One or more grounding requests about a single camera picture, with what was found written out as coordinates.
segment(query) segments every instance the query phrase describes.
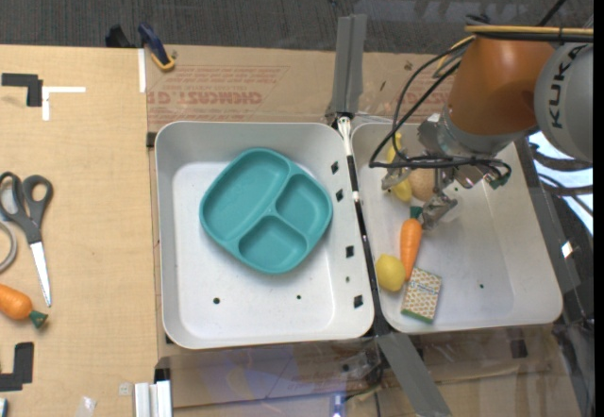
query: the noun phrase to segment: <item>scissors handle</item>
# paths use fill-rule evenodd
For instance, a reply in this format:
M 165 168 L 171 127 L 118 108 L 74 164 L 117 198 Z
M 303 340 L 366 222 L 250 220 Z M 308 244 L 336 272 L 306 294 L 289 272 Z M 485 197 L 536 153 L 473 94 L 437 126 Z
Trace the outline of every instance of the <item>scissors handle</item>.
M 41 175 L 31 175 L 22 183 L 17 175 L 12 172 L 4 172 L 0 175 L 0 187 L 7 178 L 12 181 L 11 190 L 16 210 L 15 212 L 8 212 L 0 198 L 0 212 L 21 227 L 29 244 L 41 241 L 42 216 L 53 196 L 52 184 Z M 42 199 L 36 200 L 33 197 L 33 191 L 39 184 L 46 188 L 46 193 Z M 31 217 L 27 215 L 25 203 L 27 203 Z

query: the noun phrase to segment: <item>carrot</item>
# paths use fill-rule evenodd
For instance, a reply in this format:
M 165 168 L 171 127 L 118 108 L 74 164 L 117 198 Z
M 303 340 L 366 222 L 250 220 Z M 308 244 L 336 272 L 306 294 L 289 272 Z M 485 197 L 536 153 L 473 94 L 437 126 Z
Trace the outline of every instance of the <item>carrot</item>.
M 411 278 L 422 240 L 422 223 L 417 220 L 421 213 L 421 208 L 411 207 L 411 217 L 400 227 L 400 260 L 405 266 L 405 281 Z
M 0 284 L 0 311 L 13 320 L 29 317 L 36 328 L 40 328 L 48 318 L 33 308 L 29 296 L 3 284 Z

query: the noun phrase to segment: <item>wooden surface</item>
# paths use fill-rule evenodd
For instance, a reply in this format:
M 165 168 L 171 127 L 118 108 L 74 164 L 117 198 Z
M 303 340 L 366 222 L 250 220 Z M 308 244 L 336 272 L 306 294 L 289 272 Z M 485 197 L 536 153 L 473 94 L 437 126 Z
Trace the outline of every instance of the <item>wooden surface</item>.
M 3 73 L 35 74 L 51 94 L 50 120 L 25 106 L 25 88 L 0 87 L 0 172 L 52 181 L 42 224 L 53 306 L 47 309 L 19 230 L 15 262 L 0 282 L 50 314 L 36 330 L 0 314 L 0 363 L 34 342 L 33 382 L 0 392 L 10 416 L 75 415 L 82 396 L 95 417 L 130 415 L 123 382 L 152 381 L 157 362 L 146 104 L 136 50 L 2 46 Z

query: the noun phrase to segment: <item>teal divided plate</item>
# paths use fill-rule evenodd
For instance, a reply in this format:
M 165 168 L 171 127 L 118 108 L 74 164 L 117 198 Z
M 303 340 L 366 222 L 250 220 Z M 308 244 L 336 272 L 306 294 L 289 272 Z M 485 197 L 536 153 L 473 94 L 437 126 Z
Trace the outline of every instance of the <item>teal divided plate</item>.
M 206 191 L 199 220 L 231 255 L 271 275 L 300 264 L 331 221 L 326 190 L 271 149 L 246 150 Z

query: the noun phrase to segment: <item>scissors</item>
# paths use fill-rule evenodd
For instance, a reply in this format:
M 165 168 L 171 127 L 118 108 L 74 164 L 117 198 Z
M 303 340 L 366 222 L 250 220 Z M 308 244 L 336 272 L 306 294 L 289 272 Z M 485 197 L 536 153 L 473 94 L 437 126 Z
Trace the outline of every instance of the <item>scissors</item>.
M 8 211 L 8 208 L 0 198 L 0 213 L 24 231 L 27 243 L 34 257 L 34 262 L 36 263 L 46 306 L 50 307 L 52 302 L 50 297 L 50 281 L 48 279 L 46 257 L 42 244 L 41 226 L 44 212 L 53 197 L 53 185 L 41 175 L 31 175 L 22 182 L 12 172 L 4 172 L 0 175 L 0 187 L 2 187 L 6 179 L 11 179 L 10 191 L 12 192 L 15 210 L 13 212 Z M 34 189 L 39 185 L 44 186 L 45 194 L 41 199 L 35 199 Z

